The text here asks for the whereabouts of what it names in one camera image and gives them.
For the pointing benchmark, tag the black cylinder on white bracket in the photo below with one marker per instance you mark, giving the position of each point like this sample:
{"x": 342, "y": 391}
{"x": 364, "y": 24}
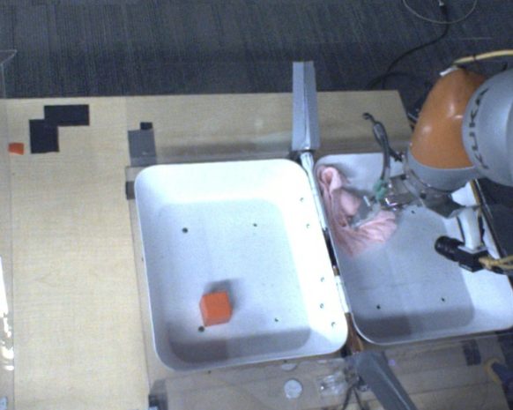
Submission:
{"x": 470, "y": 255}

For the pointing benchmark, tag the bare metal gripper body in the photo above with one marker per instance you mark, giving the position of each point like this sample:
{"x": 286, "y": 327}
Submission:
{"x": 397, "y": 197}

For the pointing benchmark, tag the orange cube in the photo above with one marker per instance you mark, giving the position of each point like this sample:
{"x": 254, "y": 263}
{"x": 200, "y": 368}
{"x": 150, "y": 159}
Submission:
{"x": 216, "y": 309}

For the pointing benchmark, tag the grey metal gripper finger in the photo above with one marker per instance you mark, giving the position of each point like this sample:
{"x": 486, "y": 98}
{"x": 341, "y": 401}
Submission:
{"x": 359, "y": 223}
{"x": 366, "y": 205}

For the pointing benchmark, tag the pink cloth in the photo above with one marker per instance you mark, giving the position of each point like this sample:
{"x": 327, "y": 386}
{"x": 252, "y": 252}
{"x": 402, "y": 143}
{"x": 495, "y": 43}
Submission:
{"x": 338, "y": 211}

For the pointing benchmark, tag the white plastic tray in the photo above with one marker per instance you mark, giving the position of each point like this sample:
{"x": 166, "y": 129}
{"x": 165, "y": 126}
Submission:
{"x": 243, "y": 267}
{"x": 422, "y": 284}

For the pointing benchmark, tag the small orange block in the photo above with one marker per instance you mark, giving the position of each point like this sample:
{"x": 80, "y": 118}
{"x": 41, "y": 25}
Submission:
{"x": 16, "y": 148}

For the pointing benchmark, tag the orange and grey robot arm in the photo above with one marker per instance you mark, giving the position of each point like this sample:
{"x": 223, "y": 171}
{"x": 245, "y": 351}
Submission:
{"x": 448, "y": 118}

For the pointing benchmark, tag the pale wood board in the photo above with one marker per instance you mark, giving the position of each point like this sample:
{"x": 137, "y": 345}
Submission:
{"x": 214, "y": 123}

